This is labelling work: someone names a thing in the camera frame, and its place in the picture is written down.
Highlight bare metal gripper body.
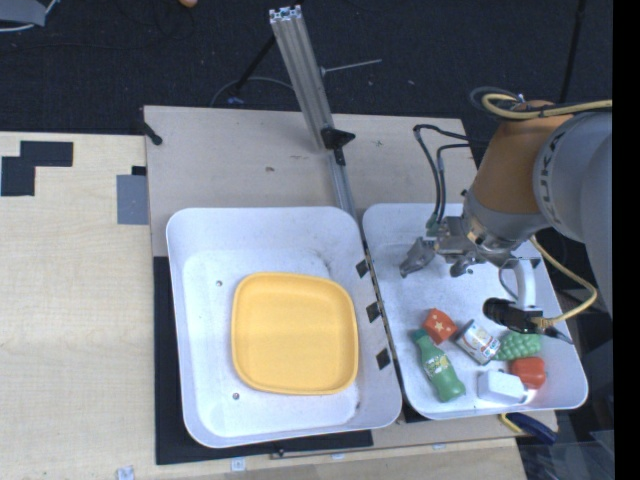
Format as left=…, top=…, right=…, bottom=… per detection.
left=428, top=215, right=507, bottom=267

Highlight white plastic tray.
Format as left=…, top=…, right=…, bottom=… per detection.
left=165, top=205, right=404, bottom=450
left=361, top=202, right=590, bottom=421

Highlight red carton with yellow star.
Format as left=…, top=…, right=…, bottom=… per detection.
left=421, top=307, right=459, bottom=346

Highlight small white can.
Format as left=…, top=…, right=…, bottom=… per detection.
left=453, top=318, right=502, bottom=366

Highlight green toy grapes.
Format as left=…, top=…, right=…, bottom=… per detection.
left=494, top=330, right=543, bottom=362

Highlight green toy bottle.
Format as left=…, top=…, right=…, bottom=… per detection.
left=410, top=328, right=468, bottom=404

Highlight white carton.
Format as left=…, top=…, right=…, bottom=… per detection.
left=475, top=369, right=529, bottom=406

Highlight yellow plate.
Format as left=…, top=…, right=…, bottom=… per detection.
left=230, top=271, right=361, bottom=396

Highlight pale wood board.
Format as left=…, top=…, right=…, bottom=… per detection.
left=143, top=105, right=559, bottom=470

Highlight black cylinder on white bracket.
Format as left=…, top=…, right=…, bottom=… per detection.
left=481, top=257, right=546, bottom=335

